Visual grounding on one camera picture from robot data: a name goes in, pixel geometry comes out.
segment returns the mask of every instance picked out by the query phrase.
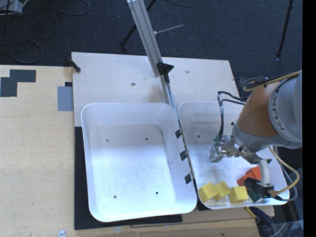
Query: black bracket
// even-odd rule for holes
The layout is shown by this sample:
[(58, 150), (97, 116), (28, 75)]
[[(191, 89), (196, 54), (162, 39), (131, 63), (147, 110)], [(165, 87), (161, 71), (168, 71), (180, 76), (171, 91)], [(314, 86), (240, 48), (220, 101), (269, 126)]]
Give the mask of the black bracket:
[(163, 62), (158, 62), (157, 68), (158, 68), (159, 74), (164, 77), (164, 81), (170, 82), (168, 73), (174, 68), (174, 66), (165, 64)]
[(71, 59), (66, 59), (64, 63), (65, 67), (73, 67), (77, 72), (80, 72), (81, 68), (79, 68), (76, 63), (74, 63)]

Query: empty white tray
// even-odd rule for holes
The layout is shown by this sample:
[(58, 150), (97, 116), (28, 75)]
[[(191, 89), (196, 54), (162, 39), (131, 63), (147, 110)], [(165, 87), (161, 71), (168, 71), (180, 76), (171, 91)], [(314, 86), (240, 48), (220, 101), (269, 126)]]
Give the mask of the empty white tray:
[[(224, 102), (224, 135), (231, 135), (231, 123), (238, 118), (243, 105)], [(220, 162), (211, 163), (210, 149), (214, 137), (220, 130), (220, 108), (218, 102), (186, 102), (179, 107), (179, 116), (182, 123), (184, 137), (189, 150), (191, 165), (197, 184), (197, 189), (212, 182), (213, 185), (225, 181), (229, 188), (238, 186), (237, 180), (245, 175), (249, 169), (257, 166), (251, 165), (242, 157), (225, 157)], [(287, 186), (282, 169), (269, 149), (257, 152), (261, 158), (271, 158), (269, 163), (270, 181), (276, 191)], [(289, 191), (279, 195), (289, 198)], [(249, 198), (240, 204), (231, 204), (229, 196), (216, 201), (210, 199), (204, 205), (210, 209), (225, 209), (232, 207), (246, 207), (259, 205), (281, 205), (284, 201), (273, 198), (260, 199), (255, 203)]]
[(197, 204), (175, 110), (92, 103), (81, 112), (88, 203), (101, 222), (188, 213)]

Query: light wood surface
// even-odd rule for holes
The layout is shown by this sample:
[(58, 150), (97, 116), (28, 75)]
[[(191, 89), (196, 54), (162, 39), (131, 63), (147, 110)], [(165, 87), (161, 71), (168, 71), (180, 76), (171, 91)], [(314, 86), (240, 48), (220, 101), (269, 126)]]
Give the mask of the light wood surface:
[[(0, 97), (0, 236), (258, 237), (244, 208), (193, 211), (181, 224), (74, 230), (74, 112), (58, 111), (57, 87), (72, 68), (0, 65), (36, 70), (36, 82), (19, 82), (17, 97)], [(272, 206), (263, 210), (273, 216)]]

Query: yellow block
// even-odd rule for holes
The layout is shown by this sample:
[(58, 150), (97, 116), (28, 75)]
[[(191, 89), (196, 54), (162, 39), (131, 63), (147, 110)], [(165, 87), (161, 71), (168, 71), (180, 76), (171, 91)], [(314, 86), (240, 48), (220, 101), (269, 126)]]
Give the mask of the yellow block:
[(232, 187), (229, 199), (231, 203), (242, 203), (248, 199), (248, 193), (245, 186)]
[(206, 202), (215, 197), (218, 194), (218, 191), (212, 183), (208, 183), (199, 188), (198, 194), (202, 202)]
[(228, 195), (231, 193), (230, 188), (227, 186), (225, 181), (221, 181), (220, 183), (215, 185), (215, 188), (218, 191), (218, 194), (214, 197), (216, 201), (220, 200), (224, 196)]

